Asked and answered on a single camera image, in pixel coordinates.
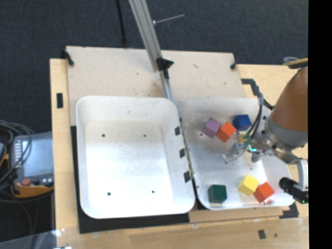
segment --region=purple block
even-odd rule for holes
[[[221,126],[222,124],[220,122],[210,117],[210,119],[206,122],[202,132],[207,136],[213,138]]]

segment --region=wooden table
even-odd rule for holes
[[[241,78],[254,79],[272,105],[296,73],[279,65],[237,65]],[[309,206],[297,204],[299,217],[283,218],[289,207],[189,212],[190,223],[80,234],[70,132],[68,67],[50,60],[56,229],[58,246],[73,248],[309,248]],[[253,97],[243,85],[247,97]],[[61,93],[63,106],[57,103]],[[294,153],[308,157],[308,145]],[[289,167],[297,179],[295,166]]]

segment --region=blue block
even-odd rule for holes
[[[233,119],[233,125],[238,131],[245,131],[251,126],[248,114],[236,115]]]

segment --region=gray electronic device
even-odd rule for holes
[[[12,183],[16,197],[33,197],[51,191],[54,186],[52,132],[16,136],[10,151],[10,167],[16,169]]]

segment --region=red button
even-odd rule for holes
[[[22,185],[24,185],[24,186],[28,186],[28,185],[30,185],[30,183],[31,183],[31,181],[29,178],[24,178],[22,180]]]

